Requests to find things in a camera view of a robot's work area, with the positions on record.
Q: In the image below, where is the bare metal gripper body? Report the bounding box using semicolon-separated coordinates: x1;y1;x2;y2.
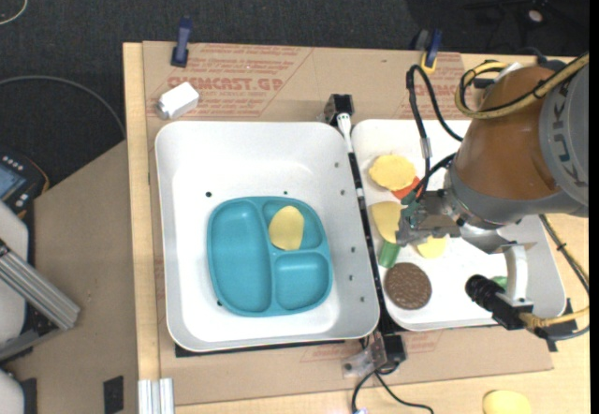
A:
410;190;504;255

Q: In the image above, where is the orange toy carrot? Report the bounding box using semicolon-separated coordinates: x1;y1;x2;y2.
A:
391;175;425;203

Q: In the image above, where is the yellow oval chip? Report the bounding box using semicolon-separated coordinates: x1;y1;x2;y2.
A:
481;389;533;414
416;234;449;260
268;205;306;251
370;200;404;244

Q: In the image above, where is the green cylinder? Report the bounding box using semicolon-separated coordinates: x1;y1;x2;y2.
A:
377;240;402;270

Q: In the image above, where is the yellow round wavy chip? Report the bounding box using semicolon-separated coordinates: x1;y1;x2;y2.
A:
367;154;417;192

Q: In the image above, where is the brown round biscuit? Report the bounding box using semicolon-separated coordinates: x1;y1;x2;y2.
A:
383;261;433;311

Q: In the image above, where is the thin black and white rod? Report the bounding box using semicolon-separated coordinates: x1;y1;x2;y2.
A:
334;113;390;334

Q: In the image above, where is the white plastic tray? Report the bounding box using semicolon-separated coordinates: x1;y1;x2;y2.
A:
349;118;570;333
153;120;381;353

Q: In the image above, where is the blue divided plate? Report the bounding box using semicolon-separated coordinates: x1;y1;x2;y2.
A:
206;196;335;318

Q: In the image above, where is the brown cardboard board red print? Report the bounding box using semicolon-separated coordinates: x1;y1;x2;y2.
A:
141;40;556;407

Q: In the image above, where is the small white bottle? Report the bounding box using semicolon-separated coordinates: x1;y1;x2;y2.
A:
154;81;201;120

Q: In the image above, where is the black cylinder on white bracket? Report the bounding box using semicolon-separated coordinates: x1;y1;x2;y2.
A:
464;243;535;330

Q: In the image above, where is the black block with wires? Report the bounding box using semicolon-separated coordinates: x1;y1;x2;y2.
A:
383;334;408;364
326;93;355;126

